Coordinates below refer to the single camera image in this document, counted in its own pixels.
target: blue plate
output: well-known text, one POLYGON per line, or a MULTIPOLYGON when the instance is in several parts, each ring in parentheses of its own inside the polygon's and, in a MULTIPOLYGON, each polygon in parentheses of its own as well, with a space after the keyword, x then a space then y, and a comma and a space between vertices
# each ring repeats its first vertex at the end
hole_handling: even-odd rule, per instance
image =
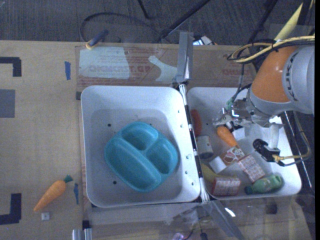
POLYGON ((104 159, 128 186, 150 192, 174 171, 178 152, 157 129, 144 122, 133 122, 108 141, 104 159))

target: metal rod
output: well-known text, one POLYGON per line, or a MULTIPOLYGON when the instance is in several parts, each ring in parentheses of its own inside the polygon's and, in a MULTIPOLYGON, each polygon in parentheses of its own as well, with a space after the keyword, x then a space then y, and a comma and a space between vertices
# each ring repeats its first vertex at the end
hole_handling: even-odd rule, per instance
POLYGON ((181 84, 191 78, 194 57, 193 40, 193 33, 187 31, 180 32, 177 72, 174 77, 176 83, 181 84))
MULTIPOLYGON (((297 141, 296 141, 296 135, 295 135, 295 132, 294 132, 294 130, 293 130, 293 127, 292 127, 292 125, 291 125, 291 123, 290 123, 290 120, 289 120, 289 116, 288 116, 287 111, 285 111, 284 114, 285 114, 285 119, 286 119, 286 121, 287 121, 287 124, 288 124, 288 126, 289 126, 289 128, 290 128, 290 132, 291 132, 291 134, 292 134, 292 136, 293 136, 294 145, 295 145, 296 149, 298 150, 299 155, 301 156, 301 151, 300 151, 299 145, 298 145, 298 143, 297 143, 297 141)), ((309 142, 308 142, 306 136, 304 135, 304 132, 303 132, 303 129, 302 129, 302 127, 301 127, 299 118, 298 118, 296 112, 293 112, 293 115, 294 115, 295 122, 296 122, 296 124, 297 124, 297 126, 298 126, 299 133, 301 134, 301 137, 302 137, 302 139, 303 139, 303 141, 304 141, 304 143, 305 143, 305 145, 306 145, 307 153, 310 153, 310 152, 311 152, 311 148, 310 148, 310 145, 309 145, 309 142)), ((312 189, 313 189, 313 188, 312 188, 313 185, 312 185, 312 183, 311 183, 311 180, 310 180, 310 177, 309 177, 309 173, 308 173, 308 170, 307 170, 307 168, 306 168, 305 161, 302 160, 301 163, 302 163, 303 170, 304 170, 304 173, 305 173, 305 175, 306 175, 306 179, 307 179, 307 181, 308 181, 309 187, 310 187, 310 189, 312 190, 312 189)))
POLYGON ((201 204, 201 206, 228 237, 236 237, 238 240, 246 240, 220 200, 206 202, 201 204))
POLYGON ((312 0, 303 0, 303 4, 302 4, 300 15, 299 15, 299 18, 297 21, 297 25, 305 25, 311 2, 312 2, 312 0))
POLYGON ((92 228, 84 229, 84 240, 92 240, 92 228))
POLYGON ((199 11, 202 7, 204 7, 211 0, 200 0, 193 8, 187 11, 184 15, 182 15, 179 19, 177 19, 169 28, 162 31, 161 36, 159 37, 159 41, 161 39, 165 39, 169 36, 173 31, 175 31, 182 23, 184 23, 187 19, 189 19, 193 14, 199 11))
POLYGON ((142 3, 142 0, 137 0, 137 1, 138 1, 139 5, 140 5, 140 7, 141 7, 141 10, 142 10, 142 12, 143 12, 143 14, 144 14, 144 17, 145 17, 146 19, 150 19, 149 15, 148 15, 148 13, 147 13, 147 11, 146 11, 146 9, 145 9, 145 6, 144 6, 144 4, 142 3))
POLYGON ((266 20, 268 19, 273 8, 276 6, 277 2, 278 2, 278 0, 267 0, 264 3, 264 6, 266 7, 265 12, 262 15, 258 24, 256 25, 252 35, 250 36, 250 38, 247 42, 248 44, 252 43, 255 40, 257 34, 264 29, 264 24, 265 24, 266 20))

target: toy carrot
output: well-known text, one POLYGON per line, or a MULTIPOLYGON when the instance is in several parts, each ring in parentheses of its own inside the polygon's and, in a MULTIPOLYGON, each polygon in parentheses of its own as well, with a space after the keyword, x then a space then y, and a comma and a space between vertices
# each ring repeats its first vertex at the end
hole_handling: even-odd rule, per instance
POLYGON ((41 197, 39 202, 36 204, 36 206, 33 208, 34 212, 39 211, 40 209, 47 206, 49 203, 51 203, 53 200, 55 200, 57 197, 61 196, 66 191, 66 183, 73 181, 72 177, 70 175, 67 175, 64 180, 57 180, 54 182, 44 193, 44 195, 41 197))
POLYGON ((225 126, 218 126, 216 128, 216 133, 225 143, 227 143, 230 147, 237 146, 238 143, 234 137, 234 135, 228 130, 225 126))
POLYGON ((202 122, 201 122, 201 117, 196 109, 192 109, 190 111, 191 117, 193 119, 193 130, 194 130, 194 135, 198 137, 201 134, 202 131, 202 122))

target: plastic container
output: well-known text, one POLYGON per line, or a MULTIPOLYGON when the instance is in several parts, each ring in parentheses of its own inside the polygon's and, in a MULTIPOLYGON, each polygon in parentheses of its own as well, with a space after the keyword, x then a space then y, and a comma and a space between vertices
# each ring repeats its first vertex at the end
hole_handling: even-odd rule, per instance
MULTIPOLYGON (((119 208, 188 203, 199 197, 200 180, 185 105, 177 90, 171 87, 93 85, 84 89, 81 94, 81 110, 86 193, 93 205, 99 208, 119 208), (130 187, 105 161, 106 144, 134 122, 144 122, 157 129, 172 143, 178 155, 177 165, 172 173, 163 173, 168 175, 166 180, 149 192, 139 192, 130 187)), ((126 144, 127 140, 133 142, 129 132, 128 130, 127 136, 121 137, 126 144)), ((153 133, 150 135, 150 141, 145 142, 148 147, 156 145, 153 133)), ((116 147, 119 144, 115 141, 113 145, 116 147)), ((139 142, 135 145, 138 148, 133 150, 143 149, 139 142)), ((147 155, 148 151, 151 149, 146 148, 139 151, 139 154, 147 155)))
POLYGON ((174 171, 178 152, 161 132, 137 121, 108 141, 104 159, 128 186, 139 192, 150 192, 174 171))
MULTIPOLYGON (((210 137, 212 150, 216 155, 227 150, 229 146, 216 134, 215 128, 212 125, 212 120, 213 118, 218 117, 221 109, 226 107, 226 102, 235 94, 236 90, 237 88, 227 87, 194 87, 186 94, 189 109, 197 109, 201 118, 202 129, 200 134, 208 135, 210 137)), ((240 92, 237 99, 246 97, 246 94, 246 91, 240 92)), ((277 124, 282 124, 281 118, 277 116, 274 117, 272 121, 277 124)), ((238 163, 234 163, 225 168, 219 174, 226 177, 238 177, 241 180, 239 193, 233 196, 214 196, 211 194, 212 183, 206 180, 205 184, 207 192, 210 193, 213 198, 219 200, 236 200, 284 197, 296 195, 300 191, 302 182, 298 168, 295 164, 290 166, 279 166, 275 162, 266 162, 253 148, 253 141, 255 139, 262 139, 270 142, 270 129, 267 127, 261 127, 258 124, 253 124, 251 127, 237 129, 233 134, 235 134, 235 139, 244 154, 251 154, 266 175, 280 175, 283 179, 284 185, 277 191, 247 195, 245 193, 245 187, 251 186, 252 182, 248 175, 242 171, 238 163)), ((293 155, 284 127, 279 129, 279 141, 277 147, 281 150, 281 156, 286 157, 293 155)), ((290 158, 284 161, 286 163, 292 163, 294 162, 294 159, 290 158)))
POLYGON ((283 179, 279 175, 269 175, 258 179, 252 186, 246 186, 244 191, 247 195, 268 193, 283 186, 283 179))

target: tripod leg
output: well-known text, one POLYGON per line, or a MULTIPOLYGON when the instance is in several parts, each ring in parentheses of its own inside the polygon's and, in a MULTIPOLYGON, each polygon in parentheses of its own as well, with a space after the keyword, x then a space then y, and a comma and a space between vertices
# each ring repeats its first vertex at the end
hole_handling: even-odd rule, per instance
POLYGON ((141 10, 142 10, 142 12, 143 12, 143 14, 144 14, 144 17, 145 17, 146 19, 150 19, 149 15, 148 15, 145 7, 144 7, 144 4, 142 3, 142 0, 137 0, 137 1, 138 1, 139 5, 140 5, 140 7, 141 7, 141 10))
POLYGON ((312 2, 312 0, 303 0, 303 4, 302 4, 302 8, 301 8, 301 12, 299 15, 297 25, 305 25, 311 2, 312 2))
POLYGON ((265 12, 264 14, 262 15, 262 18, 260 19, 260 21, 258 22, 257 26, 255 27, 252 35, 250 36, 249 40, 248 40, 248 44, 249 43, 252 43, 256 36, 258 35, 258 33, 260 31, 262 31, 264 29, 264 24, 265 22, 267 21, 271 11, 274 9, 274 7, 276 6, 278 0, 267 0, 266 3, 264 3, 264 6, 266 7, 265 8, 265 12))
POLYGON ((182 23, 184 23, 187 19, 189 19, 210 1, 211 0, 200 0, 194 7, 192 7, 189 11, 187 11, 184 15, 177 19, 171 26, 169 26, 167 29, 164 29, 161 32, 161 36, 159 37, 158 42, 173 33, 182 23))

